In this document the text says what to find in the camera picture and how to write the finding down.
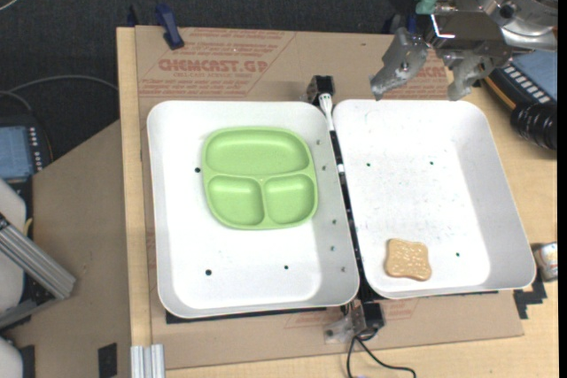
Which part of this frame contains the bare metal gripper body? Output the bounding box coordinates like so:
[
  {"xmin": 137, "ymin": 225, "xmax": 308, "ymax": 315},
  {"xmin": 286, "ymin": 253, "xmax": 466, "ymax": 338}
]
[{"xmin": 430, "ymin": 0, "xmax": 558, "ymax": 64}]

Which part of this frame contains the thin black and white rod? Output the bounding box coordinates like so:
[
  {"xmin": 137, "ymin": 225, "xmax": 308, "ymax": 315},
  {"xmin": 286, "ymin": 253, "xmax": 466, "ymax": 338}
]
[{"xmin": 316, "ymin": 94, "xmax": 369, "ymax": 303}]

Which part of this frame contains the brown cardboard board red print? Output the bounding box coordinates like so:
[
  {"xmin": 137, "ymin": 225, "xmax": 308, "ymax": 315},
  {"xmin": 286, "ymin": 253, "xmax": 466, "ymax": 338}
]
[{"xmin": 134, "ymin": 25, "xmax": 526, "ymax": 371}]

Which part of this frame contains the white plastic tray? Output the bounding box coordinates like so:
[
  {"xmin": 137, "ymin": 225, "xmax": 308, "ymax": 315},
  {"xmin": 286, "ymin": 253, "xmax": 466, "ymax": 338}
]
[
  {"xmin": 330, "ymin": 97, "xmax": 539, "ymax": 300},
  {"xmin": 145, "ymin": 99, "xmax": 361, "ymax": 320}
]

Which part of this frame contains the tan biscuit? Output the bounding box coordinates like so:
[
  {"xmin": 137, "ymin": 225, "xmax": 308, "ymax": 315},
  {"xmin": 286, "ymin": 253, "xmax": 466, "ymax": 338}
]
[{"xmin": 383, "ymin": 237, "xmax": 433, "ymax": 283}]

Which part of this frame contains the small silver can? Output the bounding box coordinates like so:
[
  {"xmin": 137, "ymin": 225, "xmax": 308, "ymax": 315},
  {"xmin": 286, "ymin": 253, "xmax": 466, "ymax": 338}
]
[{"xmin": 531, "ymin": 242, "xmax": 558, "ymax": 282}]

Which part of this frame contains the green divided plate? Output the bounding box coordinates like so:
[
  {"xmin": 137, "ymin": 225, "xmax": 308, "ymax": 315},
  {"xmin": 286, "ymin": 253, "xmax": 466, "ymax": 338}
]
[{"xmin": 201, "ymin": 125, "xmax": 319, "ymax": 232}]

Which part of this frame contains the black block with thin wires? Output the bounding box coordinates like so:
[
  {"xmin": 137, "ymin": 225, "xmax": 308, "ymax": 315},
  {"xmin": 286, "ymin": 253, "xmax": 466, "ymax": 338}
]
[
  {"xmin": 361, "ymin": 300, "xmax": 386, "ymax": 331},
  {"xmin": 308, "ymin": 74, "xmax": 335, "ymax": 105}
]

